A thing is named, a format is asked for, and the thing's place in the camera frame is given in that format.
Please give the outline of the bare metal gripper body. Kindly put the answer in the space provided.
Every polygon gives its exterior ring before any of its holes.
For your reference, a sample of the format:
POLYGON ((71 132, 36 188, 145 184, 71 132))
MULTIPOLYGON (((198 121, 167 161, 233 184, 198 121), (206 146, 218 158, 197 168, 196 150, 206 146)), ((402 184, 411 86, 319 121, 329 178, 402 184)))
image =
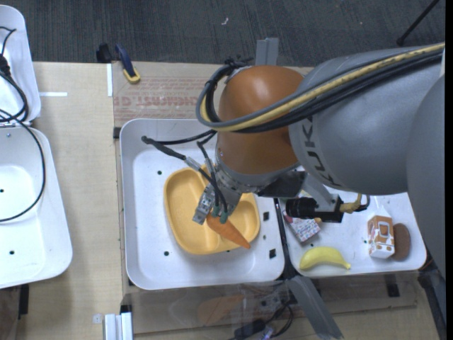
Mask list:
POLYGON ((241 174, 228 168, 216 168, 215 178, 223 195, 226 193, 255 193, 261 188, 256 175, 241 174))

